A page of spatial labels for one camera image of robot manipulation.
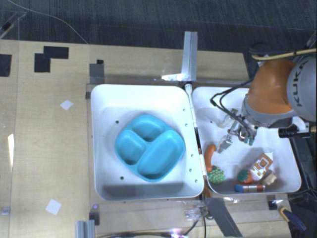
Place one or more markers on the white and brown carton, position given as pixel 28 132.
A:
pixel 260 166

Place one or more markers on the green toy broccoli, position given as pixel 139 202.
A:
pixel 216 175

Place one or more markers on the orange toy sausage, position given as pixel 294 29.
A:
pixel 209 155

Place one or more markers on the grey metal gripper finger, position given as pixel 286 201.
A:
pixel 224 144

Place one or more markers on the beige toy biscuit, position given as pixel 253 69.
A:
pixel 270 178

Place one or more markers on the blue and red tube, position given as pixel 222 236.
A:
pixel 250 188

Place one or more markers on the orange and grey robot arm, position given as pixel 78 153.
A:
pixel 270 88

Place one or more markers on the black cylinder on white bracket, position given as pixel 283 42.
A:
pixel 288 132

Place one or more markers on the white plastic tray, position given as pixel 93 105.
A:
pixel 277 162
pixel 104 142

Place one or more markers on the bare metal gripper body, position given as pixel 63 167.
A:
pixel 244 128

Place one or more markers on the blue divided plate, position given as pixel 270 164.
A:
pixel 158 155

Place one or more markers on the red toy strawberry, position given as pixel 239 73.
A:
pixel 244 177

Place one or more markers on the thin black and white rod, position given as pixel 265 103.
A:
pixel 194 118

